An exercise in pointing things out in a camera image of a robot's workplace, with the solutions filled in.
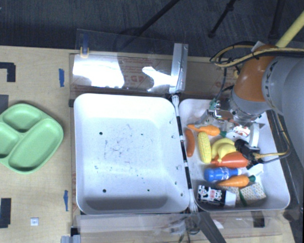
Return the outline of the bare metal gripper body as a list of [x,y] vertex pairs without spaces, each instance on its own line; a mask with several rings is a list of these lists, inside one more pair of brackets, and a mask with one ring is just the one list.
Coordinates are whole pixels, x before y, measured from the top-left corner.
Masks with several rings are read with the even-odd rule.
[[250,126],[265,112],[265,102],[247,101],[242,98],[212,100],[213,116],[235,124]]

